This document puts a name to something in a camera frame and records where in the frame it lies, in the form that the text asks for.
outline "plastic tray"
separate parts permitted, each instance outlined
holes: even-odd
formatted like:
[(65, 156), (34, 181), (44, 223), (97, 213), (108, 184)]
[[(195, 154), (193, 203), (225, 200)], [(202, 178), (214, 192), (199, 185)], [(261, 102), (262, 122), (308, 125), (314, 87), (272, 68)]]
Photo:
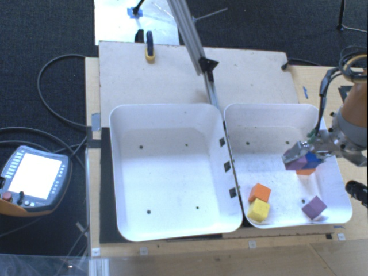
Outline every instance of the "plastic tray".
[[(271, 189), (270, 210), (258, 228), (345, 223), (352, 207), (335, 157), (328, 158), (309, 177), (286, 171), (282, 154), (297, 140), (305, 140), (315, 126), (318, 110), (308, 104), (233, 104), (225, 112), (231, 151), (244, 212), (256, 183)], [(310, 220), (301, 208), (314, 196), (327, 205)]]
[(214, 106), (118, 106), (110, 137), (123, 237), (140, 242), (238, 229), (242, 209)]

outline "orange block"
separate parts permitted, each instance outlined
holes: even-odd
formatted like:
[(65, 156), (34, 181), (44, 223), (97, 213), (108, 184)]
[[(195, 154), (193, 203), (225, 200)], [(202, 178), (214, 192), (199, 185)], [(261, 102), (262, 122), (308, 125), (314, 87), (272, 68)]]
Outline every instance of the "orange block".
[(269, 201), (269, 197), (270, 197), (270, 193), (271, 193), (271, 189), (269, 189), (268, 187), (257, 183), (251, 191), (251, 194), (249, 195), (248, 201), (252, 202), (254, 201), (256, 198), (267, 202)]
[(309, 176), (314, 171), (316, 171), (315, 168), (308, 168), (308, 169), (305, 169), (305, 170), (297, 170), (297, 175)]

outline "black carpet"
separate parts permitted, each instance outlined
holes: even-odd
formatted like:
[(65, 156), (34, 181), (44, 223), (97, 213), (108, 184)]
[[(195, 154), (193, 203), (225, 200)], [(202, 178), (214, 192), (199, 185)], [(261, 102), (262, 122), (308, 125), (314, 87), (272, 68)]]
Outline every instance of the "black carpet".
[[(187, 0), (193, 16), (225, 7), (228, 11), (197, 22), (205, 46), (284, 51), (288, 56), (335, 66), (348, 45), (367, 45), (367, 34), (337, 31), (341, 0)], [(344, 23), (367, 28), (367, 0), (347, 0)], [(85, 132), (51, 115), (36, 89), (40, 68), (67, 53), (97, 56), (94, 0), (0, 0), (0, 128), (32, 127), (78, 144)], [(45, 72), (41, 89), (63, 116), (85, 121), (83, 60), (62, 60)], [(60, 146), (18, 131), (0, 133), (0, 141), (26, 140), (50, 150)], [(14, 146), (0, 147), (0, 167)], [(0, 216), (0, 253), (67, 255), (86, 226), (85, 174), (74, 162), (72, 181), (58, 209), (28, 227), (8, 234), (33, 218)], [(85, 248), (83, 238), (71, 255)]]

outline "white screen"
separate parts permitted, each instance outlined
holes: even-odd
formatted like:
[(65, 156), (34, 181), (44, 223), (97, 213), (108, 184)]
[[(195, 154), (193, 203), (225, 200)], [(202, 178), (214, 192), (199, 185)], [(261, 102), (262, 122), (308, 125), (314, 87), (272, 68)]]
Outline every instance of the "white screen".
[(9, 191), (15, 193), (23, 191), (25, 195), (47, 199), (61, 163), (60, 160), (26, 153), (13, 177)]

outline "yellow and black clamp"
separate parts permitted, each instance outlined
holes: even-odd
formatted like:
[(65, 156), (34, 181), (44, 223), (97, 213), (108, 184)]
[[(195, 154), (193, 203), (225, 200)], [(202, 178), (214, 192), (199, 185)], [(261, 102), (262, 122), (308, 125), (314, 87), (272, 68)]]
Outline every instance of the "yellow and black clamp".
[(145, 49), (145, 58), (152, 62), (155, 60), (155, 50), (154, 50), (154, 37), (152, 31), (147, 32), (147, 47)]

